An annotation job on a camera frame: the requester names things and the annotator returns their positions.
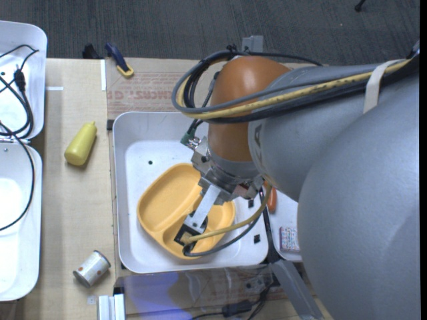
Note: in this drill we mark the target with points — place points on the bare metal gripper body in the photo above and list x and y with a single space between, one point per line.
202 157

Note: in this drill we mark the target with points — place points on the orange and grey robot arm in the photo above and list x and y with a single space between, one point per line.
350 178

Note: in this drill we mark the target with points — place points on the yellow divided plate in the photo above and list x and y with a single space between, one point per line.
166 195

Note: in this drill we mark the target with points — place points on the orange sausage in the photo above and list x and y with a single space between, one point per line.
273 200

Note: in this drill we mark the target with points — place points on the brown cardboard board red print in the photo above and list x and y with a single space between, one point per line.
150 88

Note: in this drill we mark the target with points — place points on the thin black rod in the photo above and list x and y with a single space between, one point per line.
268 226

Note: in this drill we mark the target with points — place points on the white plastic tray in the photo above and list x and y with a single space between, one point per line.
283 215
16 262
140 252
33 45

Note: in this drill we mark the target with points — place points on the white packet with pink print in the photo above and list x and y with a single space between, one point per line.
288 239

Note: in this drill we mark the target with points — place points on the yellow squeeze bottle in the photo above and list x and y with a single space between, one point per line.
80 145

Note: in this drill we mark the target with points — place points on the white can with orange dots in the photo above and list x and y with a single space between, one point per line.
91 268

